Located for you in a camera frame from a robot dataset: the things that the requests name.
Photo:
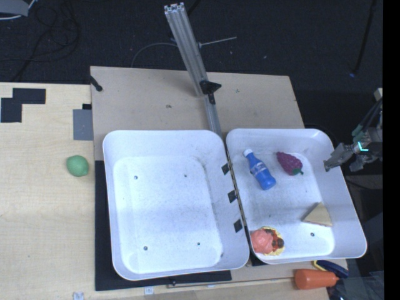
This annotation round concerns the orange and yellow toy food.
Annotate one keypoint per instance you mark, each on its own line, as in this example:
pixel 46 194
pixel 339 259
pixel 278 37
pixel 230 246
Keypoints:
pixel 265 241

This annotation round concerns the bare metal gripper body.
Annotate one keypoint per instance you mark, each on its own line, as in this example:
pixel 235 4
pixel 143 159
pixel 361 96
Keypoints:
pixel 373 145

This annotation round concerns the white plastic tray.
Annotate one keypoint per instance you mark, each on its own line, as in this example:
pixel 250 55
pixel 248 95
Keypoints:
pixel 165 214
pixel 290 198

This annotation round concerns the blue bottle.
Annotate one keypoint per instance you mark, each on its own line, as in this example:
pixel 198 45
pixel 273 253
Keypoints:
pixel 262 173

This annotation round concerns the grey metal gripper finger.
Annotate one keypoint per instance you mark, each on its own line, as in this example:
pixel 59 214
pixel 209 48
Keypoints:
pixel 339 155
pixel 362 162

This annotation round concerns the green lime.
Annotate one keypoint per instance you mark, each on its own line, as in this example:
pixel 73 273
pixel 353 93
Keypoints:
pixel 77 165

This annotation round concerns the pale wood board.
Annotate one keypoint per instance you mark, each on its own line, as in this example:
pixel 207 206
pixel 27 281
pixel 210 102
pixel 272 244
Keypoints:
pixel 150 102

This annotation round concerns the tan sandwich triangle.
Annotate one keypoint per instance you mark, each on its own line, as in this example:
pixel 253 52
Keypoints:
pixel 319 216

